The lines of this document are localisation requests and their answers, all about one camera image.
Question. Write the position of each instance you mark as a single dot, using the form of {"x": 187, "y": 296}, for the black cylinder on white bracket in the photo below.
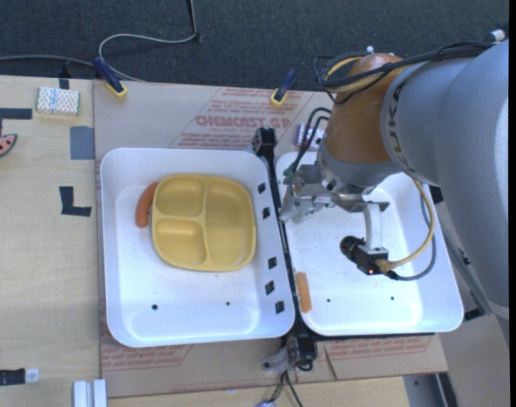
{"x": 363, "y": 253}

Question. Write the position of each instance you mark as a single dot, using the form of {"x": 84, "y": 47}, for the brown cardboard board red print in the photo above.
{"x": 164, "y": 117}

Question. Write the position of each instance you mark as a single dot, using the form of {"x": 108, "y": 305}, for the yellow divided plate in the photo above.
{"x": 203, "y": 222}

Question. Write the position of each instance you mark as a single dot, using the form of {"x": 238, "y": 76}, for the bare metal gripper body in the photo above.
{"x": 321, "y": 189}

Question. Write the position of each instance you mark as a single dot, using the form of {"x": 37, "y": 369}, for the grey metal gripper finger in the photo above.
{"x": 305, "y": 210}
{"x": 287, "y": 208}

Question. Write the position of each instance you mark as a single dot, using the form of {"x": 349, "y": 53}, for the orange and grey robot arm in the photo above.
{"x": 444, "y": 117}

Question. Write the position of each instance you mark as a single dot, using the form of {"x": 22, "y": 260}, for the white plastic tray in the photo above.
{"x": 190, "y": 308}
{"x": 360, "y": 308}

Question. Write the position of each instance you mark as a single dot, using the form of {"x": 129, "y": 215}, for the white and pink packet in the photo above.
{"x": 308, "y": 136}

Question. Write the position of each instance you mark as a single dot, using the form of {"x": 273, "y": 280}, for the thin black rod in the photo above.
{"x": 285, "y": 244}

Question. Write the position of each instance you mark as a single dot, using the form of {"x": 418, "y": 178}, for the orange sausage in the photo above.
{"x": 142, "y": 210}

